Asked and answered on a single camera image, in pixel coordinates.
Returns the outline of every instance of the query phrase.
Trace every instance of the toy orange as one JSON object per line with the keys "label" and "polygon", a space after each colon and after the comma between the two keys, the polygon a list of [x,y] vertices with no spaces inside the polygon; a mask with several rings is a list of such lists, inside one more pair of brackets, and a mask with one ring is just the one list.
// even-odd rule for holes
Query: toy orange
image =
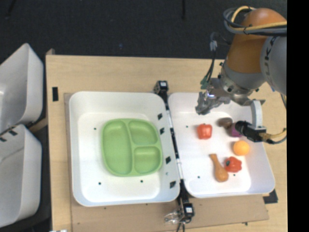
{"label": "toy orange", "polygon": [[236,141],[233,145],[233,151],[238,156],[245,156],[250,151],[250,145],[244,140]]}

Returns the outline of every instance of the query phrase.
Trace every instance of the red toy tomato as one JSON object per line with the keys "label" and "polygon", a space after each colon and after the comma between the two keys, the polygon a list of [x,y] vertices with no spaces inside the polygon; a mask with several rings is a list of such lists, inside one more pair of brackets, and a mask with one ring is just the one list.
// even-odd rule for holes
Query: red toy tomato
{"label": "red toy tomato", "polygon": [[212,126],[206,124],[200,124],[197,127],[197,134],[199,139],[209,139],[212,134]]}

